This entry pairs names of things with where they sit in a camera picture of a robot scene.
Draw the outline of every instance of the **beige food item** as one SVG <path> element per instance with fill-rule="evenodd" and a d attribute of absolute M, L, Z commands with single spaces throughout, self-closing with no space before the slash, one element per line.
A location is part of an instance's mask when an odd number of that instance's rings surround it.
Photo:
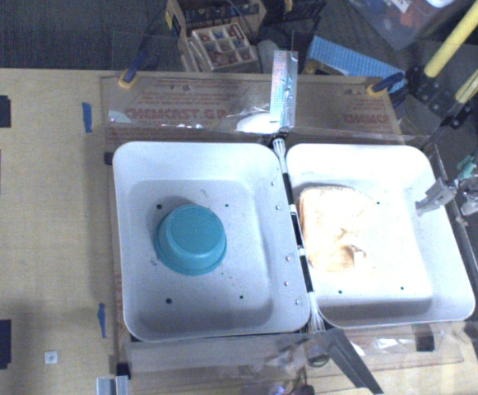
<path fill-rule="evenodd" d="M 349 187 L 325 185 L 306 188 L 298 210 L 309 264 L 324 272 L 353 269 L 367 253 L 357 238 L 373 220 L 376 202 Z"/>

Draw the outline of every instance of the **blue lid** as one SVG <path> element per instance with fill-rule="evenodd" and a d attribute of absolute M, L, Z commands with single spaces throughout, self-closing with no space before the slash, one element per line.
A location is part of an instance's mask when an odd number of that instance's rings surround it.
<path fill-rule="evenodd" d="M 224 226 L 219 217 L 197 205 L 174 209 L 155 233 L 158 259 L 184 275 L 211 272 L 222 262 L 225 246 Z"/>

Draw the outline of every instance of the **wooden table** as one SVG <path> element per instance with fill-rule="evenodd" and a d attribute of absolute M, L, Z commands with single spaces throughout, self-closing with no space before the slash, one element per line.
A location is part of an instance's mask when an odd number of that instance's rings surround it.
<path fill-rule="evenodd" d="M 0 394 L 93 393 L 95 379 L 114 372 L 111 167 L 100 111 L 100 78 L 107 76 L 0 69 L 0 95 L 12 102 L 12 127 L 0 128 L 0 319 L 12 321 L 12 362 L 0 370 Z M 82 103 L 92 108 L 91 132 Z M 460 326 L 452 335 L 463 361 L 377 371 L 385 393 L 478 395 L 472 345 Z M 52 350 L 58 363 L 46 365 L 44 352 Z M 313 384 L 317 393 L 347 388 L 344 376 Z"/>

